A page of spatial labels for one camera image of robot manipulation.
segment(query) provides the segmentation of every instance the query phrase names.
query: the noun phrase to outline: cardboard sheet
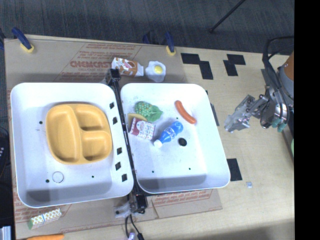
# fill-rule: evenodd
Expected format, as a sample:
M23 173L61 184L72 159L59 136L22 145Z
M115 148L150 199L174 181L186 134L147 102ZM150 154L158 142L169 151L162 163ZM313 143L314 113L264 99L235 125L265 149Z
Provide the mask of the cardboard sheet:
M116 43L59 37L26 35L34 45L33 53L20 48L20 42L5 40L5 65L10 141L13 147L10 91L23 82L78 82L99 83L111 67L114 57L135 60L146 67L149 61L160 61L166 65L165 83L185 83L185 73L180 54L170 56L165 46ZM121 78L126 83L151 82L145 76ZM75 232L104 228L125 223L124 218L115 218L114 207L123 205L126 197L73 203L59 207L30 208L25 206L17 193L14 153L11 152L12 184L14 196L15 232L18 240L31 236ZM222 209L216 189L170 193L149 196L145 214L136 216L136 221L147 221L193 213ZM62 216L55 222L30 230L31 217L60 208Z

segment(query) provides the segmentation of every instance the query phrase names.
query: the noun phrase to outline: blue bottle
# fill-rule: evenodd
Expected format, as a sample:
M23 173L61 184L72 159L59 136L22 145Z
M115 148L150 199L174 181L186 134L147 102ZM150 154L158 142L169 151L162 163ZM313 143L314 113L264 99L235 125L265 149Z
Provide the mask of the blue bottle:
M181 133L184 126L179 121L173 122L169 127L167 127L162 133L159 139L157 139L153 145L157 148L161 148L163 143L172 141L177 134Z

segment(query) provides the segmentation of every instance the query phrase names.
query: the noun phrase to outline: toy hot dog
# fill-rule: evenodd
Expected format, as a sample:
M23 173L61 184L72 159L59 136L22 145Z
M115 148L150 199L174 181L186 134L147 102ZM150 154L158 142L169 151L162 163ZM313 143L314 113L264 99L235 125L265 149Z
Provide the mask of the toy hot dog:
M174 103L176 109L178 110L179 114L190 124L195 124L197 122L197 120L191 116L184 108L184 106L182 105L182 102L180 100L177 100Z

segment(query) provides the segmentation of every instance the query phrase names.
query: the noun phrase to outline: black cable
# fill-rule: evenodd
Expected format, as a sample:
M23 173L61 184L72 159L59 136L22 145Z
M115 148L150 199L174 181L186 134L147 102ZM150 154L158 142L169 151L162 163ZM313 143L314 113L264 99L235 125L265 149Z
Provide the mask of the black cable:
M275 72L274 68L272 67L271 63L270 63L270 58L275 55L278 52L273 53L271 56L269 56L268 51L269 51L269 46L271 43L273 43L274 41L279 41L279 40L283 40L283 39L294 39L295 37L293 35L290 36L282 36L282 37L276 37L273 38L271 40L268 40L264 46L264 51L263 51L263 55L262 55L262 62L264 64L265 67L265 71L269 77L269 79L271 80L271 82L273 83L273 86L276 88L275 91L279 91L281 93L281 95L284 97L285 93L282 89L282 84L280 83L277 73ZM285 100L284 104L285 106L289 109L288 104L286 103ZM288 122L290 119L290 111L287 111L287 118L285 120L285 122Z
M280 49L280 50L277 50L276 52L272 53L272 54L268 57L268 59L270 60L273 56L275 56L276 54L280 53L281 51L284 51L284 50L286 50L286 49L288 49L288 48L291 48L291 47L294 47L294 46L295 46L294 44L291 44L291 45L288 45L288 46L286 46L286 47L284 47L284 48L282 48L282 49Z
M134 229L137 232L138 240L145 240L143 235L139 232L139 230L137 229L136 225L134 224L134 220L132 219L132 214L130 214L128 217L125 218L125 234L126 234L126 237L129 238L129 236L130 236L130 234L128 232L128 227L127 227L129 217L130 217L130 220L131 220L131 223L132 223Z

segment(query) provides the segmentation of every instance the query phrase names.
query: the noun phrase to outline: bottle cap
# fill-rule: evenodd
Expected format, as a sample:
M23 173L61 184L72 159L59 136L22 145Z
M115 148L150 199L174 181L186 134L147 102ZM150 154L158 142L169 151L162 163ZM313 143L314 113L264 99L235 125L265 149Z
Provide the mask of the bottle cap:
M160 140L156 140L154 143L153 143L153 145L156 147L156 148L161 148L161 146L162 146L162 142L160 141Z

